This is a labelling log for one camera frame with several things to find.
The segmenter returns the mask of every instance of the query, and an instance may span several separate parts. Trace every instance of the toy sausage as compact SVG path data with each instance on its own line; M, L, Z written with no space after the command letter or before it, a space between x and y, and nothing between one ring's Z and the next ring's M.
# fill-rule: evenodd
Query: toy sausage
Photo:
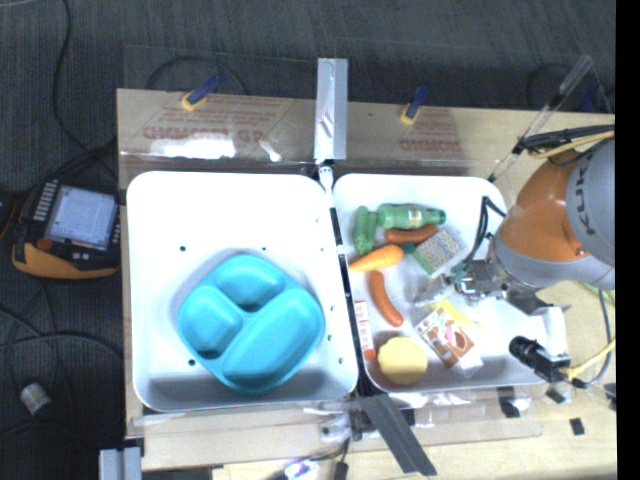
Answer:
M421 228L410 230L391 228L384 232L384 239L389 244L402 245L411 242L413 245L418 245L431 238L437 231L438 228L435 224L427 224Z
M379 270L374 270L369 274L369 291L382 317L390 325L400 327L404 322L404 317L389 299L384 286L384 274Z

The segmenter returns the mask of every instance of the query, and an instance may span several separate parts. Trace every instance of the toy carrot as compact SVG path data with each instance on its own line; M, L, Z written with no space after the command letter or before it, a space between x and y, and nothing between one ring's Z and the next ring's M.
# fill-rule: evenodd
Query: toy carrot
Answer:
M385 267L392 267L400 263L403 256L404 251L402 247L395 244L383 245L379 249L375 249L351 263L349 270L351 272L370 272Z

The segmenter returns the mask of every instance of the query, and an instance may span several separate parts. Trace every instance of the gray carpet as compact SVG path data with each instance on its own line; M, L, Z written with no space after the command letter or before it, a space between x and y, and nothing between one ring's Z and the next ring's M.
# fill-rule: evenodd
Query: gray carpet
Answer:
M221 92L313 98L317 58L341 57L352 101L404 103L427 82L431 105L539 109L588 55L595 69L565 110L615 111L616 0L16 1L0 0L0 189L12 192L111 141L117 88L186 89L213 69ZM113 184L114 155L103 164L80 178ZM119 274L30 278L11 239L0 478L96 479L98 450L122 445ZM18 398L34 381L53 400L43 421Z

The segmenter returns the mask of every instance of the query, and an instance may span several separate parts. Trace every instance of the white plastic tray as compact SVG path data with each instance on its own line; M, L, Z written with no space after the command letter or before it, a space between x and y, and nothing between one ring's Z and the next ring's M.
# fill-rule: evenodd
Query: white plastic tray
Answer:
M375 211L383 203L416 203L441 209L447 214L447 220L441 227L447 228L463 246L463 250L438 269L432 276L436 277L448 272L471 250L478 227L481 200L485 195L505 209L499 190L480 178L355 173L342 176L335 184L334 200L344 252L350 260L359 256L352 235L356 210L361 205L371 211ZM501 218L491 211L489 213L488 231L495 232ZM376 235L378 246L384 244L383 234L384 230L379 227ZM484 257L486 254L486 242L485 240L476 258ZM350 273L349 276L353 300L363 300L367 304L376 350L393 336L413 336L427 355L428 368L426 374L415 384L398 386L382 374L376 359L366 361L367 374L379 388L390 393L433 392L542 382L531 369L510 355L508 346L511 339L518 335L537 339L543 345L553 346L549 340L563 340L564 333L551 332L552 330L547 329L546 322L557 321L557 318L553 320L527 316L506 302L496 299L487 299L471 307L464 297L452 293L449 300L454 307L481 325L480 328L469 330L468 334L476 343L483 366L467 378L447 368L414 330L414 325L427 314L427 308L418 308L413 304L415 295L430 279L426 272L412 258L405 257L399 265L384 269L383 273L387 293L405 317L403 325L399 328L390 326L375 308L367 287L367 274Z
M157 411L337 400L358 376L326 196L284 174L148 172L127 191L133 386ZM241 395L193 361L176 331L189 291L246 252L280 267L323 308L324 336L296 374L264 396Z

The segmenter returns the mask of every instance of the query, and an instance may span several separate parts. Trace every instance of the metal bar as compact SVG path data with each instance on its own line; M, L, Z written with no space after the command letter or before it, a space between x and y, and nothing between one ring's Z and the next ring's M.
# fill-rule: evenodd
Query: metal bar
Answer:
M389 395L359 397L358 403L380 432L404 473L418 472L424 476L438 474Z
M347 158L347 72L346 59L318 59L316 162Z
M142 480L140 448L100 450L100 480Z

